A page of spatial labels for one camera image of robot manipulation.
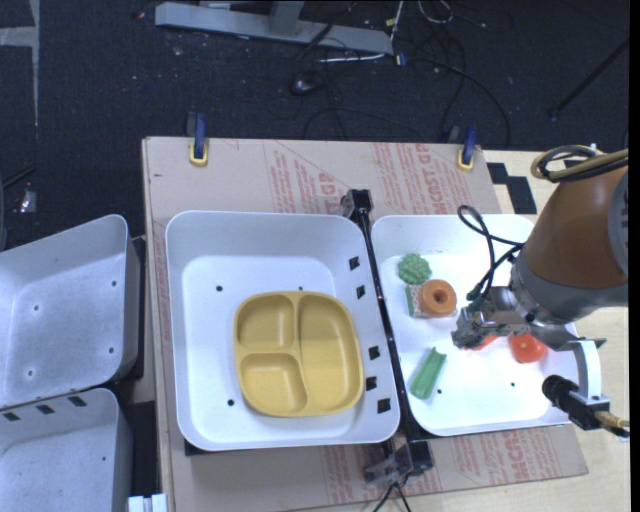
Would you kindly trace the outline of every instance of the white surface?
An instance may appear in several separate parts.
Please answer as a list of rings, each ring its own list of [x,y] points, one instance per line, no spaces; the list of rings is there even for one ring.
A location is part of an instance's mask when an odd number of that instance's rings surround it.
[[[126,373],[138,352],[139,263],[125,220],[0,254],[0,409]]]
[[[350,270],[355,256],[360,266]],[[184,212],[167,227],[167,257],[178,422],[190,443],[217,451],[373,443],[393,435],[400,418],[393,372],[364,238],[355,224],[334,215]],[[358,299],[361,285],[365,295]],[[233,320],[252,295],[300,287],[347,307],[365,379],[376,376],[377,387],[339,414],[270,417],[242,398]],[[370,360],[374,346],[380,357]],[[391,410],[378,414],[378,400],[385,398]]]
[[[122,512],[130,492],[132,438],[105,389],[0,413],[3,512]],[[7,414],[12,414],[10,421]]]
[[[524,241],[533,224],[515,215],[486,215],[493,235]],[[372,238],[383,293],[393,325],[402,373],[409,382],[425,354],[435,347],[447,354],[436,390],[428,400],[408,393],[413,415],[427,431],[450,436],[511,428],[566,423],[566,414],[542,394],[542,382],[552,374],[577,381],[572,353],[548,351],[539,362],[521,364],[511,354],[506,338],[480,351],[453,345],[451,331],[457,315],[424,319],[409,315],[406,284],[398,277],[398,263],[408,253],[419,253],[431,266],[432,279],[448,281],[456,291],[458,313],[465,296],[489,268],[485,238],[455,215],[387,216],[377,221]],[[495,243],[496,259],[509,246]],[[511,265],[505,262],[494,285],[505,286]]]

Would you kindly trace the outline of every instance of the dark background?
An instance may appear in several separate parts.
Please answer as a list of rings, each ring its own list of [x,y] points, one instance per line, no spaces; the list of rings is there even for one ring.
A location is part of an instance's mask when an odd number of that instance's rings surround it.
[[[448,23],[405,2],[394,47],[406,67],[320,64],[344,52],[300,57],[298,45],[156,28],[158,3],[41,0],[37,126],[31,49],[0,46],[0,173],[35,165],[5,190],[7,248],[108,213],[142,234],[141,140],[184,135],[190,111],[206,113],[210,137],[438,142],[474,124],[488,149],[627,146],[628,49],[557,122],[548,112],[629,36],[629,0],[453,0]],[[301,18],[384,29],[398,5],[350,4],[307,2]],[[448,18],[442,2],[422,6]],[[1,0],[0,28],[33,20],[27,0]],[[325,87],[292,96],[306,69]],[[27,190],[36,211],[21,213]]]

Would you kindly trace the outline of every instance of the blue clamp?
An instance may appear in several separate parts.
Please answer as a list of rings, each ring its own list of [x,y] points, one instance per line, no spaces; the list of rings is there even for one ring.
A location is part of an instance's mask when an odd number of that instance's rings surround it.
[[[206,134],[206,118],[204,113],[198,112],[196,114],[196,130],[193,144],[189,146],[189,161],[193,165],[204,166],[207,165],[208,148],[207,141],[205,139]]]
[[[476,145],[476,129],[473,125],[467,126],[464,132],[464,145],[458,151],[458,167],[463,171],[473,168],[473,150]]]

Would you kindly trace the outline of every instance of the green sponge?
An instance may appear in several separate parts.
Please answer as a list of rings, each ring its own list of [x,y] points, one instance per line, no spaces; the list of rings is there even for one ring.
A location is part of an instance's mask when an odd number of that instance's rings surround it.
[[[431,277],[431,268],[419,254],[407,254],[398,264],[398,275],[407,284],[422,284]]]

